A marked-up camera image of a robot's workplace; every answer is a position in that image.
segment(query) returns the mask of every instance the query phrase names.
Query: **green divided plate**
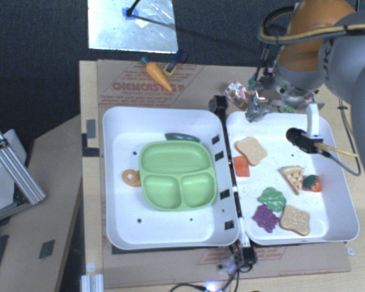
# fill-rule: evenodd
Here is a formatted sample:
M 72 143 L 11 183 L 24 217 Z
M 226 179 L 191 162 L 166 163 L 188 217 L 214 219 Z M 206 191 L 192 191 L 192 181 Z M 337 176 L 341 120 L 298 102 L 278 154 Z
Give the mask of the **green divided plate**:
M 147 144 L 139 155 L 139 174 L 147 201 L 159 210 L 200 209 L 217 195 L 211 156 L 197 142 Z

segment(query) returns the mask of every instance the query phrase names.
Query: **orange carrot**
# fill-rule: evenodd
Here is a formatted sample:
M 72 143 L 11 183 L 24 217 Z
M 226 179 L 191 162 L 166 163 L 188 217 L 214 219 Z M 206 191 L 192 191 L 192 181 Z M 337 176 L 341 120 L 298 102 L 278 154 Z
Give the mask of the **orange carrot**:
M 149 62 L 147 57 L 142 57 L 141 63 L 146 65 L 147 73 L 156 83 L 163 86 L 169 92 L 172 91 L 172 87 L 156 63 Z

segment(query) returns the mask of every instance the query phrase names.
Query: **white tray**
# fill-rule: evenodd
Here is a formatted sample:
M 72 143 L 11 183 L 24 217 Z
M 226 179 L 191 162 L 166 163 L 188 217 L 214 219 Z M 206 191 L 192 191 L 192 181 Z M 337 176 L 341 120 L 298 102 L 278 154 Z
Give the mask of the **white tray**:
M 307 130 L 304 114 L 268 114 L 259 122 L 248 123 L 243 112 L 232 113 L 227 119 L 232 156 L 240 156 L 235 143 L 247 136 L 255 137 L 268 152 L 259 165 L 250 167 L 250 177 L 237 177 L 238 194 L 245 219 L 245 230 L 251 240 L 260 245 L 284 245 L 305 242 L 349 241 L 358 235 L 359 224 L 347 188 L 342 168 L 319 154 L 306 154 L 285 137 L 291 127 Z M 328 123 L 320 118 L 319 134 L 324 143 L 335 146 Z M 321 193 L 302 191 L 296 195 L 279 172 L 281 167 L 299 165 L 304 174 L 320 176 Z M 303 237 L 278 225 L 272 233 L 258 227 L 252 219 L 257 198 L 267 187 L 284 194 L 287 204 L 310 213 L 310 233 Z
M 217 198 L 198 210 L 166 212 L 151 207 L 140 187 L 122 180 L 139 169 L 144 145 L 165 141 L 165 133 L 196 136 L 210 152 L 217 177 Z M 115 107 L 103 117 L 106 171 L 106 230 L 120 249 L 226 246 L 239 234 L 223 130 L 204 110 Z M 213 144 L 213 138 L 219 140 Z M 223 152 L 223 158 L 215 155 Z

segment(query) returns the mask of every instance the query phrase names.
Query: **toy donut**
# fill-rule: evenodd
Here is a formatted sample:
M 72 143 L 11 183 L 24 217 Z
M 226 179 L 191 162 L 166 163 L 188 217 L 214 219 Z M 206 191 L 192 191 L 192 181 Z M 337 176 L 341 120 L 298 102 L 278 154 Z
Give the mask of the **toy donut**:
M 126 170 L 123 172 L 122 179 L 124 182 L 133 187 L 141 186 L 141 179 L 139 178 L 139 171 Z

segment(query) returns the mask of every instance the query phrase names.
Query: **silver metal sheet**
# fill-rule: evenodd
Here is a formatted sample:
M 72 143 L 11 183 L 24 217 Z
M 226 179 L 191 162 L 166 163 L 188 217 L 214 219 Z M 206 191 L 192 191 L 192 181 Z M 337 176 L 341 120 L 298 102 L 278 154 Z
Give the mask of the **silver metal sheet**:
M 178 50 L 172 0 L 88 0 L 89 48 L 175 53 Z

